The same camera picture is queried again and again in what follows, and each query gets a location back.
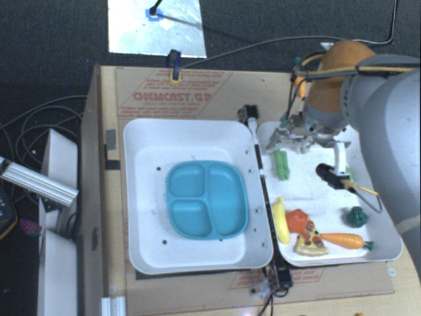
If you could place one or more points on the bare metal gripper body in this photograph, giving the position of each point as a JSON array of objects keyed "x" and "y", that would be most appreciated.
[{"x": 301, "y": 127}]

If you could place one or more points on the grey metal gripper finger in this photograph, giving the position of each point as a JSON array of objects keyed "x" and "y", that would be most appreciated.
[
  {"x": 304, "y": 146},
  {"x": 275, "y": 139}
]

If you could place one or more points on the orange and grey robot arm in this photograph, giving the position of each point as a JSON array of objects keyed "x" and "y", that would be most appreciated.
[{"x": 388, "y": 117}]

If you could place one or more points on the green toy beans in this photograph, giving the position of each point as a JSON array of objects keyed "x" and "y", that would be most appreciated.
[{"x": 282, "y": 166}]

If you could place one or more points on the thin black and white rod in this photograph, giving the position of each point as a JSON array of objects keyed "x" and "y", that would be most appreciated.
[{"x": 261, "y": 166}]

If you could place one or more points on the white plastic tray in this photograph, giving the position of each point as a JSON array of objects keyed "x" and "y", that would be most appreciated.
[
  {"x": 315, "y": 189},
  {"x": 148, "y": 242}
]

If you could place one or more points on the red toy tomato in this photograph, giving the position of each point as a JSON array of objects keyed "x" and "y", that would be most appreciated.
[{"x": 296, "y": 220}]

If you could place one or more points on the yellow banana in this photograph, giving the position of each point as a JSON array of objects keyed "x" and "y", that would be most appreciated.
[{"x": 281, "y": 222}]

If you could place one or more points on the blue divided plate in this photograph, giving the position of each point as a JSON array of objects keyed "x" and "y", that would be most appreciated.
[{"x": 223, "y": 202}]

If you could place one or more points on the dark green broccoli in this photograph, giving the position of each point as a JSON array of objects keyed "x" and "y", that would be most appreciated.
[{"x": 356, "y": 216}]

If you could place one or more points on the brown cardboard board red print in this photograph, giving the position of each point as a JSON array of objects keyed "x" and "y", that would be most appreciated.
[{"x": 197, "y": 94}]

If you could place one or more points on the pizza slice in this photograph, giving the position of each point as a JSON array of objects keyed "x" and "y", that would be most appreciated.
[{"x": 310, "y": 245}]

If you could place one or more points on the orange carrot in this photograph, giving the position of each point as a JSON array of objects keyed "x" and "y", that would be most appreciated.
[{"x": 342, "y": 240}]

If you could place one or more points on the purple grapes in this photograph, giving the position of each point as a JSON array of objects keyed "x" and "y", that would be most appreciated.
[{"x": 30, "y": 227}]

